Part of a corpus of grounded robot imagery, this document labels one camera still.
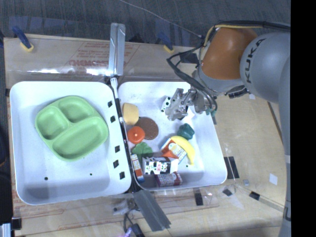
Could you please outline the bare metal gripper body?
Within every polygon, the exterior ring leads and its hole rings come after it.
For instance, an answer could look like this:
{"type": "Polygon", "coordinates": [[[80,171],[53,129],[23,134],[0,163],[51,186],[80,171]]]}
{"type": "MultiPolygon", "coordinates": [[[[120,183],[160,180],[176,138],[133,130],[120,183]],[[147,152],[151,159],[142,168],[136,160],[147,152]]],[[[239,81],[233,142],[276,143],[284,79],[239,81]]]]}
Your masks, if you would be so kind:
{"type": "Polygon", "coordinates": [[[196,89],[189,89],[187,105],[193,106],[197,114],[202,114],[210,109],[210,103],[207,98],[196,89]]]}

